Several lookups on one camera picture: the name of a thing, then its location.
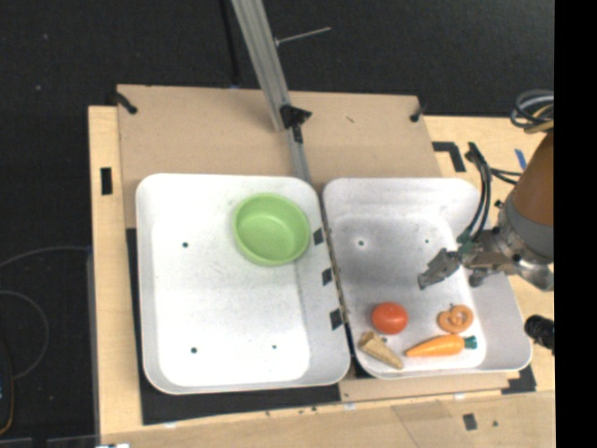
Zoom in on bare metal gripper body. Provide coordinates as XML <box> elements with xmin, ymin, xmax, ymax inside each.
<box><xmin>459</xmin><ymin>228</ymin><xmax>555</xmax><ymax>292</ymax></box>

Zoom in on white plastic tray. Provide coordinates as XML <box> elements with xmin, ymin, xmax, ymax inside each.
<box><xmin>321</xmin><ymin>176</ymin><xmax>534</xmax><ymax>381</ymax></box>
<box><xmin>134</xmin><ymin>172</ymin><xmax>353</xmax><ymax>396</ymax></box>

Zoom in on orange pretzel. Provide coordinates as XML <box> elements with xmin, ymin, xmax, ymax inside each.
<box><xmin>436</xmin><ymin>303</ymin><xmax>475</xmax><ymax>335</ymax></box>

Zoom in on red tomato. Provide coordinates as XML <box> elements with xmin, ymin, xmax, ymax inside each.
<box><xmin>370</xmin><ymin>301</ymin><xmax>410</xmax><ymax>336</ymax></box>

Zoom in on orange carrot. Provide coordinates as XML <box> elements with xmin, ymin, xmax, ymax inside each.
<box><xmin>404</xmin><ymin>333</ymin><xmax>479</xmax><ymax>359</ymax></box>

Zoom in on beige wedge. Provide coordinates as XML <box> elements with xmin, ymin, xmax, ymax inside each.
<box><xmin>357</xmin><ymin>330</ymin><xmax>405</xmax><ymax>371</ymax></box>

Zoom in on thin black and white rod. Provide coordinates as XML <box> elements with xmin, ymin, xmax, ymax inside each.
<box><xmin>318</xmin><ymin>198</ymin><xmax>352</xmax><ymax>331</ymax></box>

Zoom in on green bowl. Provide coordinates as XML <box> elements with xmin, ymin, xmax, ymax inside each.
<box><xmin>231</xmin><ymin>192</ymin><xmax>312</xmax><ymax>268</ymax></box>

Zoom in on brown cardboard board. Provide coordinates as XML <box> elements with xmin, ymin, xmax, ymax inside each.
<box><xmin>115</xmin><ymin>83</ymin><xmax>514</xmax><ymax>404</ymax></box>

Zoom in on black cylinder on white bracket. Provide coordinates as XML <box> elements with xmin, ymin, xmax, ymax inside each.
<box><xmin>523</xmin><ymin>314</ymin><xmax>555</xmax><ymax>353</ymax></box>

